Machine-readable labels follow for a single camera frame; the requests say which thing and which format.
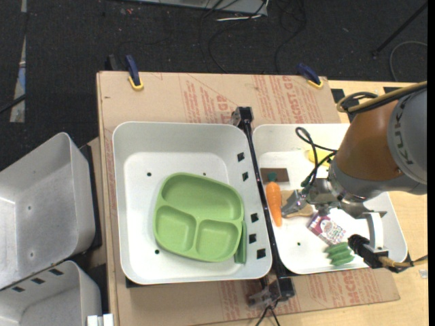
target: blue clamp handle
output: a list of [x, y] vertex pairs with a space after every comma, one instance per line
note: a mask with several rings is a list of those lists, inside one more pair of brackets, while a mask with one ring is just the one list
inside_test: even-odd
[[322, 85], [319, 76], [317, 76], [317, 74], [314, 72], [314, 70], [312, 70], [311, 67], [300, 62], [296, 65], [296, 71], [298, 74], [305, 77], [309, 83], [312, 83], [317, 87], [320, 87]]
[[128, 72], [130, 73], [130, 77], [128, 80], [131, 83], [131, 86], [135, 90], [141, 90], [143, 88], [143, 83], [141, 78], [139, 77], [139, 71], [137, 70], [137, 65], [135, 60], [133, 59], [133, 56], [130, 54], [127, 54], [125, 56], [125, 62], [127, 64]]

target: table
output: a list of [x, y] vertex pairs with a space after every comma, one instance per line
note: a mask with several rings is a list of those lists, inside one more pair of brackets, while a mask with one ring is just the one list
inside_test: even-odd
[[[145, 92], [129, 87], [128, 73], [103, 71], [97, 74], [100, 137], [94, 148], [101, 157], [101, 190], [105, 253], [107, 255], [107, 282], [110, 312], [116, 325], [255, 325], [258, 316], [230, 321], [235, 316], [222, 315], [211, 304], [199, 303], [187, 310], [186, 298], [198, 301], [209, 298], [220, 302], [220, 285], [215, 283], [187, 283], [176, 286], [148, 286], [127, 289], [120, 271], [116, 199], [113, 197], [114, 176], [107, 168], [111, 163], [111, 131], [127, 120], [157, 122], [224, 122], [236, 106], [251, 106], [258, 125], [265, 122], [334, 123], [346, 122], [347, 116], [335, 111], [330, 90], [345, 94], [373, 91], [382, 94], [384, 88], [407, 86], [404, 83], [328, 81], [322, 95], [314, 92], [301, 77], [269, 75], [211, 75], [141, 73]], [[390, 194], [408, 250], [413, 259], [428, 253], [427, 196]], [[279, 315], [281, 325], [428, 325], [428, 279], [423, 277], [427, 264], [408, 269], [400, 274], [385, 271], [386, 280], [393, 279], [398, 298], [393, 302], [362, 304], [343, 308], [324, 308], [311, 312]], [[273, 319], [263, 321], [274, 325]]]

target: orange carrot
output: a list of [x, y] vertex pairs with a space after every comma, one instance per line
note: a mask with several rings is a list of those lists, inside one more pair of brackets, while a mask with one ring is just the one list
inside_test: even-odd
[[273, 174], [275, 173], [268, 175], [270, 182], [266, 185], [266, 199], [275, 225], [281, 227], [281, 188], [275, 183], [276, 176], [274, 177]]

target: green divided tray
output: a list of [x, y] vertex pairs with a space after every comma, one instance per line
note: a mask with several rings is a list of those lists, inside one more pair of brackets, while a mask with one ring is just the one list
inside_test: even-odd
[[243, 229], [243, 201], [233, 187], [199, 175], [176, 173], [159, 190], [153, 217], [157, 243], [200, 261], [232, 257]]

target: cardboard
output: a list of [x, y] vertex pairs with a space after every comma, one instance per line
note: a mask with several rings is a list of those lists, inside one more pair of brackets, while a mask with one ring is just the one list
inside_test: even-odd
[[[97, 74], [109, 306], [115, 324], [188, 326], [237, 321], [235, 325], [251, 325], [243, 320], [256, 319], [262, 313], [261, 309], [247, 305], [247, 297], [261, 290], [256, 280], [126, 286], [119, 253], [111, 146], [114, 128], [126, 121], [228, 123], [238, 106], [252, 108], [257, 126], [337, 123], [345, 122], [345, 117], [336, 112], [327, 79], [323, 79], [324, 86], [318, 90], [300, 76], [188, 73], [140, 73], [140, 76], [144, 89], [134, 91], [126, 72]], [[400, 299], [391, 272], [384, 269], [295, 276], [293, 282], [296, 296], [278, 305], [275, 310], [278, 315]], [[330, 318], [330, 322], [334, 325], [336, 320]]]

